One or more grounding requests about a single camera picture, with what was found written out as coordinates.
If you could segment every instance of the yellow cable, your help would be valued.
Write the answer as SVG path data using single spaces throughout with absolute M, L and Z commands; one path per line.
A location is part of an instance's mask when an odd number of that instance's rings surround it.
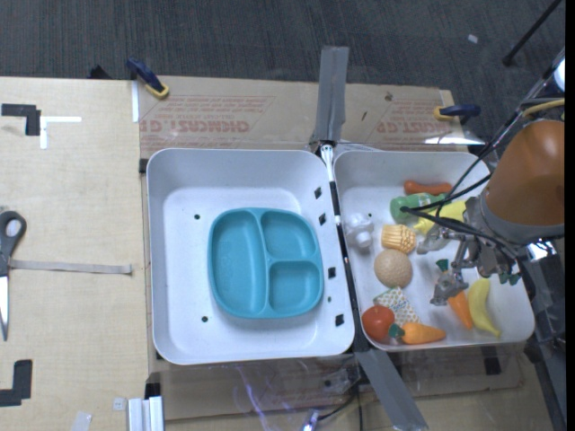
M 529 115 L 536 113 L 538 111 L 552 109 L 553 107 L 561 107 L 562 105 L 565 105 L 564 99 L 559 99 L 557 101 L 549 101 L 543 104 L 537 104 L 534 105 L 533 107 L 529 107 L 528 109 L 523 110 L 523 116 L 528 117 Z

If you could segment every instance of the scissors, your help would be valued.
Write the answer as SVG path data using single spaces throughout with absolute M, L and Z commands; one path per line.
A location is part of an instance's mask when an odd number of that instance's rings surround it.
M 8 269 L 18 241 L 26 233 L 26 221 L 14 211 L 0 213 L 0 320 L 2 337 L 8 340 Z

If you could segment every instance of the gray floor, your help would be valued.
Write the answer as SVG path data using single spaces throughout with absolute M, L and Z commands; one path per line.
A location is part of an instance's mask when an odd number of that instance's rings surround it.
M 565 45 L 563 0 L 501 63 L 552 2 L 0 0 L 0 75 L 125 79 L 134 56 L 158 75 L 317 82 L 322 46 L 348 46 L 349 83 L 448 89 L 482 107 L 466 126 L 487 139 Z

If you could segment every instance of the table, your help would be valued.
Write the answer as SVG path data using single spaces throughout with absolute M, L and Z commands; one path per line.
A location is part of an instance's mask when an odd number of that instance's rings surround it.
M 173 98 L 178 82 L 191 83 L 194 94 L 203 96 L 221 94 L 224 87 L 235 89 L 236 94 L 260 88 L 276 98 L 265 110 L 278 107 L 278 113 L 291 111 L 292 116 L 303 117 L 305 125 L 313 127 L 314 85 L 176 79 L 171 84 Z M 67 429 L 78 412 L 85 412 L 92 416 L 91 430 L 125 429 L 125 413 L 114 409 L 114 400 L 142 397 L 156 361 L 146 319 L 145 191 L 138 171 L 138 161 L 148 156 L 145 147 L 140 151 L 140 137 L 146 136 L 142 123 L 145 112 L 138 126 L 132 107 L 134 84 L 128 81 L 6 77 L 0 79 L 0 84 L 2 103 L 35 104 L 44 117 L 81 118 L 79 123 L 49 122 L 48 148 L 42 150 L 38 137 L 24 135 L 24 119 L 0 117 L 0 155 L 4 163 L 0 206 L 20 212 L 28 221 L 28 231 L 14 257 L 133 267 L 131 276 L 12 270 L 10 337 L 0 345 L 0 389 L 10 388 L 14 362 L 31 359 L 31 397 L 22 400 L 20 406 L 0 408 L 0 427 Z M 448 92 L 431 90 L 439 101 L 446 94 L 443 100 L 449 103 Z M 383 96 L 385 101 L 388 94 L 397 97 L 404 93 L 409 97 L 421 93 L 417 88 L 384 85 L 350 85 L 348 91 L 350 101 L 359 101 L 358 106 L 348 107 L 348 122 L 361 120 L 362 116 L 371 118 L 370 112 L 376 108 L 365 107 L 366 102 L 370 104 L 369 98 Z M 150 98 L 140 97 L 142 110 L 147 101 Z M 157 105 L 158 113 L 163 106 Z M 250 117 L 260 114 L 258 110 L 264 109 L 244 107 L 236 113 Z M 394 122 L 382 117 L 376 117 L 376 123 L 385 123 L 380 129 L 389 133 L 393 130 L 389 123 Z M 301 144 L 292 136 L 286 136 L 282 143 Z M 253 142 L 248 139 L 233 145 L 250 146 Z M 464 424 L 468 429 L 550 429 L 533 366 L 520 354 L 515 357 L 520 380 L 512 388 L 506 385 L 496 391 L 455 396 L 436 391 L 436 395 L 418 397 L 416 403 L 430 428 Z M 217 398 L 217 390 L 212 393 Z M 365 401 L 362 409 L 366 429 L 391 426 L 381 405 L 369 399 L 368 391 Z M 305 413 L 298 410 L 194 418 L 170 421 L 166 428 L 298 429 Z M 357 407 L 346 409 L 332 418 L 330 429 L 356 427 L 357 414 Z

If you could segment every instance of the brown ball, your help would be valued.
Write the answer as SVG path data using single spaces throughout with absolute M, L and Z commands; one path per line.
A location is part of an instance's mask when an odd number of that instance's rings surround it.
M 374 271 L 377 279 L 387 287 L 406 287 L 413 277 L 407 254 L 396 249 L 386 249 L 377 254 Z

